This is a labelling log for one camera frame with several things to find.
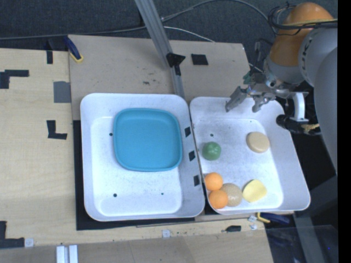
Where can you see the black cylinder on white bracket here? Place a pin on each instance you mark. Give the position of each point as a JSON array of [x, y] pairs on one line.
[[294, 119]]

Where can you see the white plastic tray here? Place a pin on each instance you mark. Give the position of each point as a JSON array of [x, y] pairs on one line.
[[238, 160], [137, 196]]

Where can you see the beige round biscuit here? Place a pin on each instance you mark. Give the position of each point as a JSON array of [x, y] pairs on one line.
[[257, 142]]

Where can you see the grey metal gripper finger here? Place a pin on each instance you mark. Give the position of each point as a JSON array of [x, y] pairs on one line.
[[259, 103], [234, 99]]

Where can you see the tan bread roll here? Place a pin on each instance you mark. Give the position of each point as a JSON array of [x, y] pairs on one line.
[[233, 194]]

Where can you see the green toy pepper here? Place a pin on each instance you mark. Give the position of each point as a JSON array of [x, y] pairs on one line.
[[211, 151]]

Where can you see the yellow toy cheese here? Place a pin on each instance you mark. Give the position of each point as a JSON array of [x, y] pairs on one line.
[[254, 191]]

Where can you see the brown cardboard board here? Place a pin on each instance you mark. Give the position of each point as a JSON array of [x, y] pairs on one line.
[[118, 64]]

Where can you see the orange ball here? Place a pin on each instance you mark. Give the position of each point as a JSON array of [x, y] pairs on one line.
[[213, 181], [218, 199]]

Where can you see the blue plate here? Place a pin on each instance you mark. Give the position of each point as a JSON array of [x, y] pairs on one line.
[[148, 140]]

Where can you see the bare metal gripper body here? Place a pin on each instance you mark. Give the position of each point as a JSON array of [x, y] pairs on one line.
[[263, 86]]

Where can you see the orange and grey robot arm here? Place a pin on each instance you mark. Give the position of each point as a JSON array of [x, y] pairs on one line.
[[315, 56]]

